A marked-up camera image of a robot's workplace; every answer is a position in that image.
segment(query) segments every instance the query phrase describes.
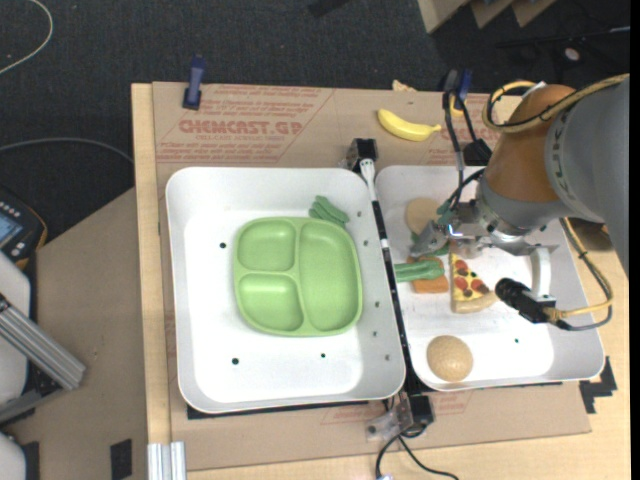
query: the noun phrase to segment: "green plate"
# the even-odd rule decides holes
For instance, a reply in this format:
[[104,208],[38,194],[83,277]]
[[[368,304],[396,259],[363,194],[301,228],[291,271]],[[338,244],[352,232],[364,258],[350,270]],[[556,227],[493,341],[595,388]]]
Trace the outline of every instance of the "green plate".
[[286,336],[345,332],[362,314],[362,280],[353,239],[332,222],[267,217],[236,235],[234,289],[255,329]]

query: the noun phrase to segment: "banana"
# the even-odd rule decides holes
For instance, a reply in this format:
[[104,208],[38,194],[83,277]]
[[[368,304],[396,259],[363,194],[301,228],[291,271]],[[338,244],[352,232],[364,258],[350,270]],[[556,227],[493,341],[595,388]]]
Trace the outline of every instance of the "banana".
[[442,129],[439,124],[430,126],[428,124],[410,123],[384,108],[378,110],[378,121],[389,133],[401,139],[414,142],[426,140],[433,132],[439,132]]

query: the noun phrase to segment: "wooden table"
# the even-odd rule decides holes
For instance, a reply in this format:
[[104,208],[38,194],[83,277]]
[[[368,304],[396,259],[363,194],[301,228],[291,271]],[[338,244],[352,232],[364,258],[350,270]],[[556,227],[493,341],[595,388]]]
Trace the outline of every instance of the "wooden table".
[[[172,441],[168,394],[159,208],[155,165],[154,107],[150,84],[132,86],[136,194],[140,249],[140,287],[144,336],[144,364],[149,443]],[[592,432],[566,437],[498,442],[420,450],[416,455],[429,467],[450,471],[461,479],[518,478],[598,479],[630,478],[629,313],[628,281],[611,251],[591,254],[610,280],[616,301],[613,320],[601,329],[617,390],[596,400],[590,416]],[[590,302],[601,294],[586,269],[578,266]],[[270,465],[190,472],[191,480],[205,479],[373,479],[375,455],[306,460]],[[425,478],[404,452],[385,456],[383,471],[396,480]]]

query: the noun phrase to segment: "black floor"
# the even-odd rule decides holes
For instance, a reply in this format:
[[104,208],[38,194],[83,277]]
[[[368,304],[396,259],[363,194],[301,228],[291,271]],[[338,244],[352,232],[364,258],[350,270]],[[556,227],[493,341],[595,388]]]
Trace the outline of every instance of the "black floor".
[[[132,166],[87,144],[6,146],[81,138],[131,154],[130,84],[186,80],[194,52],[207,59],[205,83],[389,89],[399,79],[438,90],[448,70],[468,68],[471,90],[487,92],[630,70],[630,33],[610,32],[630,25],[630,0],[559,0],[524,28],[507,10],[482,30],[463,7],[431,35],[416,0],[38,1],[53,16],[51,41],[0,74],[0,184],[41,214],[50,238],[132,187]],[[0,71],[46,34],[36,5],[0,0]],[[556,60],[566,41],[499,47],[548,37],[588,37],[584,62]]]

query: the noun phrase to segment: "white tray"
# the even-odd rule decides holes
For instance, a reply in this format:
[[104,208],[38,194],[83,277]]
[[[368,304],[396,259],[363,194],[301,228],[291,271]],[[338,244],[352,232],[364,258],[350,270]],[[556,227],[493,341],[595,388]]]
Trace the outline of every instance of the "white tray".
[[[457,186],[454,167],[391,166],[376,178],[378,197],[394,263],[404,263],[409,255],[411,231],[405,222],[405,208],[415,198],[444,202]],[[473,198],[475,183],[463,193]],[[557,244],[551,254],[551,295],[557,307],[573,309],[587,305],[568,243],[558,222],[544,233],[534,233],[531,243]],[[528,259],[516,258],[496,249],[471,260],[487,286],[493,288],[503,277],[531,286]],[[449,269],[445,258],[445,272]],[[562,331],[547,324],[531,324],[503,302],[473,314],[455,314],[446,294],[417,294],[410,283],[398,284],[398,296],[406,328],[412,366],[429,387],[440,391],[496,386],[547,383],[587,379],[597,376],[604,366],[604,352],[597,330]],[[592,323],[591,315],[571,318],[571,323]],[[439,335],[454,335],[470,347],[474,366],[462,382],[438,378],[429,368],[426,350]]]
[[[350,217],[363,283],[358,323],[329,337],[249,327],[236,305],[236,232],[270,216],[308,216],[316,195]],[[383,399],[405,366],[367,187],[345,169],[189,167],[166,188],[178,381],[206,413]]]

